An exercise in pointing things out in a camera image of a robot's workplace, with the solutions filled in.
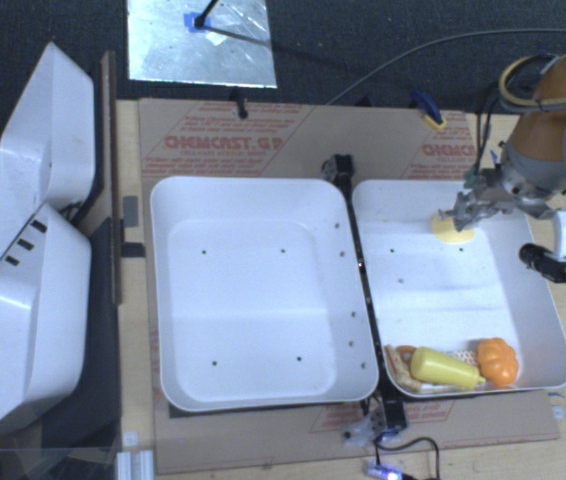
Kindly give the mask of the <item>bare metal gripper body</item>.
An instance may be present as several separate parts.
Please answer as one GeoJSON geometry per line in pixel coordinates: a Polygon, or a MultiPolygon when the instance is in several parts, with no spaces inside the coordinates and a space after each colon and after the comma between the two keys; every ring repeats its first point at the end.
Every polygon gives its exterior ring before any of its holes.
{"type": "Polygon", "coordinates": [[[482,169],[470,172],[456,198],[457,220],[483,220],[515,209],[535,219],[549,219],[552,195],[527,181],[517,171],[482,169]]]}

